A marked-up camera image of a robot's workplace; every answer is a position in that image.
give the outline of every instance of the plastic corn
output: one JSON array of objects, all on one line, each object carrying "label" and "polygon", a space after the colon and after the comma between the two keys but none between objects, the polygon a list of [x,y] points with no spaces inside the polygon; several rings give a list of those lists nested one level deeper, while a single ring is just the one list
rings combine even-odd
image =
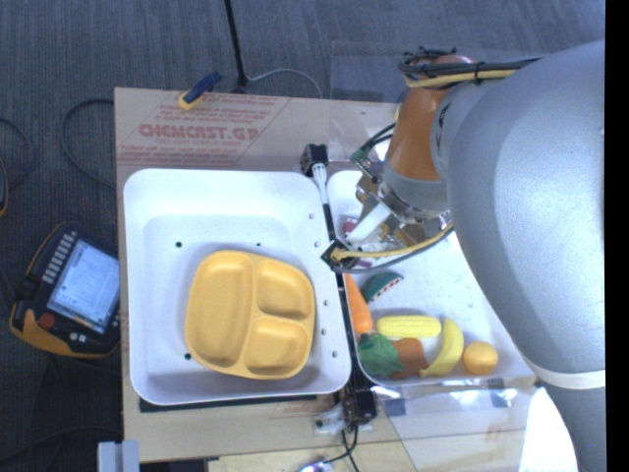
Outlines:
[{"label": "plastic corn", "polygon": [[435,337],[441,332],[441,322],[426,315],[391,315],[380,317],[375,329],[386,337]]}]

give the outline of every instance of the black pole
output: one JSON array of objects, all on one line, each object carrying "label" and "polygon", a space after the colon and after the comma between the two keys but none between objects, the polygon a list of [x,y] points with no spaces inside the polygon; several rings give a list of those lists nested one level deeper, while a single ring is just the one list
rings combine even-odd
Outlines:
[{"label": "black pole", "polygon": [[232,0],[223,0],[225,2],[225,12],[227,13],[227,21],[229,23],[229,32],[232,36],[232,45],[234,47],[234,55],[236,56],[236,68],[238,69],[238,87],[236,91],[244,91],[247,86],[247,76],[245,75],[245,67],[243,66],[243,57],[240,52],[240,43],[238,34],[236,33],[236,22],[234,21],[234,11],[232,10]]}]

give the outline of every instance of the yellow plate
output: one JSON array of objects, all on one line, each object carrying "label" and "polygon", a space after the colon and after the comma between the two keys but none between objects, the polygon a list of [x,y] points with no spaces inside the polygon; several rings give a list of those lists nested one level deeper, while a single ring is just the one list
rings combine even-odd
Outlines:
[{"label": "yellow plate", "polygon": [[202,365],[257,380],[299,373],[313,344],[315,292],[293,265],[238,251],[200,263],[186,312],[186,344]]}]

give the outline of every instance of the white tray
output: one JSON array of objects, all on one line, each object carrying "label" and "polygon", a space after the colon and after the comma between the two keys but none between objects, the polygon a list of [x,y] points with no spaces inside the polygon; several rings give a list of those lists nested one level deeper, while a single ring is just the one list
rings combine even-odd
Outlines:
[{"label": "white tray", "polygon": [[[124,188],[131,381],[157,405],[331,393],[351,360],[318,190],[292,172],[145,169]],[[274,257],[313,282],[314,340],[296,376],[261,381],[188,358],[184,322],[197,266],[217,250]]]},{"label": "white tray", "polygon": [[[330,209],[339,238],[343,235],[345,220],[348,217],[358,218],[361,213],[362,204],[355,194],[360,177],[360,171],[341,171],[332,175],[328,181]],[[450,375],[439,378],[417,376],[394,381],[389,377],[365,373],[374,383],[386,387],[448,384],[454,390],[457,386],[481,384],[489,379],[534,379],[533,372],[475,280],[461,251],[456,232],[434,247],[381,270],[397,272],[403,276],[403,280],[370,304],[374,324],[383,315],[422,314],[441,320],[449,317],[461,327],[465,344],[474,340],[487,341],[498,351],[499,361],[496,369],[488,376],[470,375],[462,362]],[[361,286],[374,274],[376,272],[355,275],[354,279]],[[439,338],[422,339],[422,344],[427,359],[433,360],[440,348]]]}]

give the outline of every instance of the gray carpet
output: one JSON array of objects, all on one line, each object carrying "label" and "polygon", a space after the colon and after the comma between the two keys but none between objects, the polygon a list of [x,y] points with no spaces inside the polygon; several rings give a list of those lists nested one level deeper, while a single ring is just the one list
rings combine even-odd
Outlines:
[{"label": "gray carpet", "polygon": [[[320,89],[324,97],[394,101],[403,87],[394,70],[396,55],[409,48],[537,54],[605,37],[605,0],[232,4],[248,76],[287,68],[314,80],[271,75],[249,82],[247,92],[253,94],[317,97]],[[365,50],[368,59],[360,53]],[[378,54],[386,61],[371,63]],[[213,70],[223,75],[216,90],[235,87],[238,72],[222,0],[0,0],[0,117],[5,120],[0,156],[12,185],[9,208],[0,217],[0,268],[10,287],[61,221],[78,221],[116,241],[115,196],[108,187],[115,177],[113,106],[90,100],[111,100],[115,87],[187,89]],[[62,135],[96,178],[64,154]],[[0,279],[0,295],[10,302],[12,290],[6,287]],[[6,323],[8,312],[2,310]],[[98,366],[119,369],[117,353]],[[95,471],[96,443],[119,439],[111,432],[122,429],[115,373],[51,360],[5,325],[0,326],[0,393],[0,471],[32,466]],[[70,433],[3,459],[38,438],[81,426],[110,430]]]}]

